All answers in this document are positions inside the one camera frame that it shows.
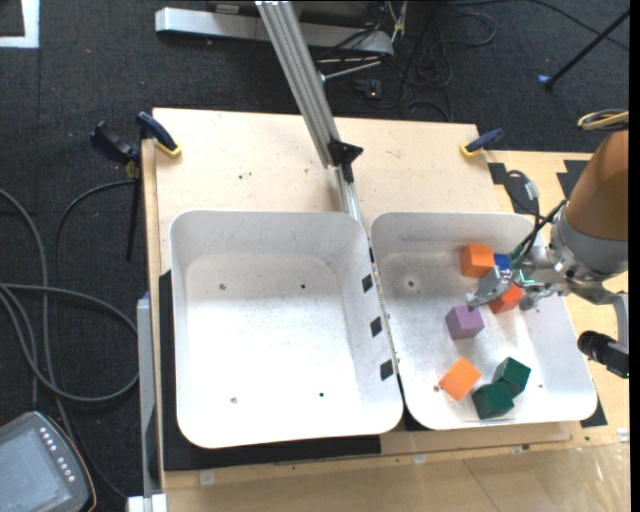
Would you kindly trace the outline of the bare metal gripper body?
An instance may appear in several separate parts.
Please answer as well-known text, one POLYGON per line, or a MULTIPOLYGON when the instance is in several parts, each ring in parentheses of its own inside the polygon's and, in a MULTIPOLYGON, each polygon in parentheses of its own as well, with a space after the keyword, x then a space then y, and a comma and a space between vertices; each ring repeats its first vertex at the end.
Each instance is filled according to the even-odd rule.
POLYGON ((510 262, 513 282, 521 289, 522 310, 538 307, 553 295, 575 295, 594 305, 608 303, 603 282, 608 276, 575 258, 566 248, 533 246, 527 254, 514 255, 510 262))

